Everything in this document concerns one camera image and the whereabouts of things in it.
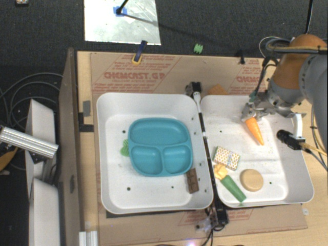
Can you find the brown chocolate bar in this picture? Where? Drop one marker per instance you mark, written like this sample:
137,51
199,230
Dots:
192,182

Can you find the orange carrot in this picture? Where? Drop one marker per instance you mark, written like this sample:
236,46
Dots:
255,131

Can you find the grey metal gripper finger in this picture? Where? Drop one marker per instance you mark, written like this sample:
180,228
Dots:
245,115
258,115

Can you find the black cylinder on white bracket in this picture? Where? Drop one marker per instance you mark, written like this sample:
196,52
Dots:
288,138

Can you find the thin black and white rod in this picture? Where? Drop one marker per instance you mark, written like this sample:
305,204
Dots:
205,134

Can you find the beige round biscuit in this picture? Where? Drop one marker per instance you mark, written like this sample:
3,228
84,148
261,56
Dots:
251,180

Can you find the white plastic tray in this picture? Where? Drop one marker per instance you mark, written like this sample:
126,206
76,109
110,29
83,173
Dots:
276,163
115,183

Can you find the orange cracker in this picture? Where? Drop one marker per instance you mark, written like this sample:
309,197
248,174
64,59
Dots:
217,90

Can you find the blue divided plate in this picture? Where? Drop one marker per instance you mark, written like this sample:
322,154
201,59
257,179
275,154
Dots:
159,142

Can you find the green toy leaf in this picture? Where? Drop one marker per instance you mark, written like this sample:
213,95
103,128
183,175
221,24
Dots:
124,148

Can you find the green ribbed toy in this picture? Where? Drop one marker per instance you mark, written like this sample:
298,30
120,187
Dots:
198,48

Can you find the brown cardboard board red print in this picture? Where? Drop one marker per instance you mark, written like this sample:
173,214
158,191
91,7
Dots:
153,70

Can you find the white patterned packet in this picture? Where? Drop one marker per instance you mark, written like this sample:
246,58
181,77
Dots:
226,158

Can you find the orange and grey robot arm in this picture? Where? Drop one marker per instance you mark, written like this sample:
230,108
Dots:
287,68

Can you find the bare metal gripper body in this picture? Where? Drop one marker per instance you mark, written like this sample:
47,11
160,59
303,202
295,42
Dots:
266,104

